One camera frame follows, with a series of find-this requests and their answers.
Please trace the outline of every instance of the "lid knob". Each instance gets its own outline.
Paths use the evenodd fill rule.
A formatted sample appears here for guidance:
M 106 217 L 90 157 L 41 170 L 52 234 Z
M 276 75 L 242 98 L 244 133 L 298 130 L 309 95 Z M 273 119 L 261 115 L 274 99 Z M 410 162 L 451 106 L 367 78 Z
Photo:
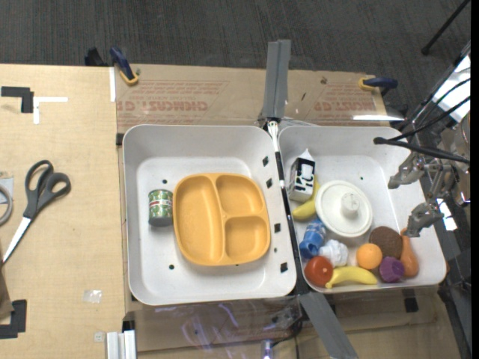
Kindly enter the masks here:
M 341 214 L 347 218 L 356 218 L 358 216 L 360 198 L 354 193 L 346 193 L 341 197 Z

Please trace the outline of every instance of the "scissor blade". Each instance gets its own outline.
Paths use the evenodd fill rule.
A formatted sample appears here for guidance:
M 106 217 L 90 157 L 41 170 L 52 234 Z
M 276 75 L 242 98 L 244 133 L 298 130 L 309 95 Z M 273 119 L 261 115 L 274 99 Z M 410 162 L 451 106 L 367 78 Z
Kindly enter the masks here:
M 5 255 L 3 256 L 3 263 L 7 262 L 8 257 L 13 253 L 13 250 L 15 250 L 16 246 L 18 245 L 18 242 L 20 242 L 20 239 L 22 239 L 23 234 L 25 234 L 25 231 L 27 231 L 28 226 L 30 226 L 30 222 L 30 218 L 22 218 L 18 229 L 16 229 L 16 232 L 13 235 L 12 242 L 10 242 L 7 251 L 5 251 Z

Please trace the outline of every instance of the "black scissor handle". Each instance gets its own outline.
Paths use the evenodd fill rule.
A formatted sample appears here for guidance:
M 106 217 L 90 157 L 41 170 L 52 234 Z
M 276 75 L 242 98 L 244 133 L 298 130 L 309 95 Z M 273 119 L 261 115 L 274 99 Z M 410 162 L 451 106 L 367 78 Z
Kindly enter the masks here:
M 53 188 L 58 183 L 64 183 L 65 186 L 60 188 L 57 191 L 53 191 Z M 55 198 L 61 197 L 62 195 L 66 195 L 70 192 L 72 188 L 72 184 L 70 182 L 70 178 L 68 175 L 63 173 L 53 173 L 48 177 L 46 180 L 45 190 L 40 194 L 40 198 L 37 204 L 37 214 L 43 209 L 46 205 L 52 202 Z
M 46 165 L 46 170 L 40 175 L 38 178 L 37 186 L 34 189 L 30 189 L 30 181 L 35 171 L 40 166 Z M 53 173 L 53 165 L 47 159 L 43 159 L 42 161 L 37 162 L 34 164 L 30 170 L 28 170 L 26 178 L 25 178 L 25 191 L 27 194 L 27 207 L 23 213 L 23 216 L 26 218 L 33 219 L 37 214 L 37 206 L 38 206 L 38 198 L 42 193 L 42 190 L 45 189 L 46 181 L 48 177 Z

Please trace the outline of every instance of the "scissors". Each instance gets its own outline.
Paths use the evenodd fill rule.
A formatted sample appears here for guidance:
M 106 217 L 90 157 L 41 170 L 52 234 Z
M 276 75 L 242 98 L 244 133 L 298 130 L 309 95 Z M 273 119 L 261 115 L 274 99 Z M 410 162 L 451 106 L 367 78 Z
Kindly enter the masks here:
M 41 173 L 37 181 L 37 187 L 30 189 L 31 178 L 39 170 L 39 168 L 46 166 L 46 169 Z M 57 191 L 53 188 L 58 183 L 63 183 L 64 186 Z M 27 231 L 32 221 L 37 217 L 38 213 L 55 198 L 66 195 L 72 188 L 70 179 L 66 174 L 53 173 L 53 165 L 50 161 L 44 159 L 33 165 L 27 173 L 25 178 L 25 191 L 27 193 L 27 207 L 23 213 L 22 221 L 13 235 L 12 242 L 8 246 L 7 251 L 3 257 L 3 263 L 7 262 L 13 250 L 17 247 L 20 239 Z

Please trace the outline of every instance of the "cardboard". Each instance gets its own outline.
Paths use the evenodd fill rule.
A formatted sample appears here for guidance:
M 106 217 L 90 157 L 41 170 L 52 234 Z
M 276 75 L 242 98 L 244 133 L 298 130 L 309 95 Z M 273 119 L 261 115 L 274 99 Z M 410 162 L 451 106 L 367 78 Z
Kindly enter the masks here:
M 265 70 L 147 64 L 132 68 L 141 71 L 137 85 L 129 87 L 118 72 L 116 77 L 120 133 L 141 123 L 258 125 Z M 291 70 L 285 117 L 350 125 L 358 115 L 385 114 L 379 88 L 371 92 L 358 85 L 359 79 L 368 77 L 364 73 Z

